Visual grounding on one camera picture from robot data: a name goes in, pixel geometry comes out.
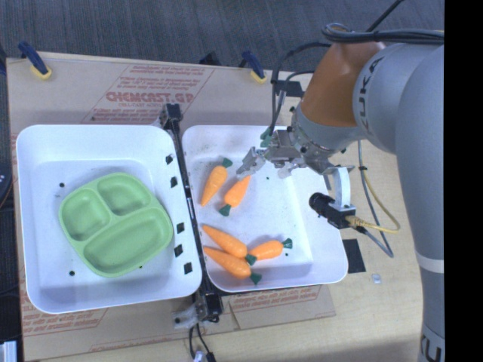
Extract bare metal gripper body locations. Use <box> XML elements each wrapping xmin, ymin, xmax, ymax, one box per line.
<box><xmin>263</xmin><ymin>127</ymin><xmax>340</xmax><ymax>176</ymax></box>

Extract orange toy carrot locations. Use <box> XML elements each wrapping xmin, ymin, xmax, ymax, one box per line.
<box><xmin>202</xmin><ymin>245</ymin><xmax>263</xmax><ymax>286</ymax></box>
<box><xmin>199</xmin><ymin>157</ymin><xmax>234</xmax><ymax>207</ymax></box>
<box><xmin>202</xmin><ymin>223</ymin><xmax>258</xmax><ymax>267</ymax></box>
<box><xmin>247</xmin><ymin>238</ymin><xmax>294</xmax><ymax>262</ymax></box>
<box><xmin>218</xmin><ymin>174</ymin><xmax>253</xmax><ymax>217</ymax></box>

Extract white plastic tray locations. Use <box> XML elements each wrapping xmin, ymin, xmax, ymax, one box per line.
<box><xmin>181</xmin><ymin>124</ymin><xmax>349</xmax><ymax>293</ymax></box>
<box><xmin>15</xmin><ymin>124</ymin><xmax>203</xmax><ymax>315</ymax></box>

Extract thin black and white rod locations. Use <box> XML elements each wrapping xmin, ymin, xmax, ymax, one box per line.
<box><xmin>170</xmin><ymin>124</ymin><xmax>213</xmax><ymax>297</ymax></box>

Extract green divided plate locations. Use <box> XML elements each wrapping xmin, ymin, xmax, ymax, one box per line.
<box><xmin>58</xmin><ymin>171</ymin><xmax>174</xmax><ymax>279</ymax></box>

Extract brown cardboard board red print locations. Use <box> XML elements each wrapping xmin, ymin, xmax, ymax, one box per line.
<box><xmin>5</xmin><ymin>51</ymin><xmax>337</xmax><ymax>362</ymax></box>

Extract black cylinder on white bracket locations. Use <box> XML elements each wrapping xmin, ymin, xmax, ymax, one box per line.
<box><xmin>308</xmin><ymin>165</ymin><xmax>357</xmax><ymax>230</ymax></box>

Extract black block with thin wires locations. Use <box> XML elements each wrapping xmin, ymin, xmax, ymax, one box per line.
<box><xmin>158</xmin><ymin>103</ymin><xmax>184</xmax><ymax>130</ymax></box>
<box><xmin>192</xmin><ymin>290</ymin><xmax>226</xmax><ymax>324</ymax></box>

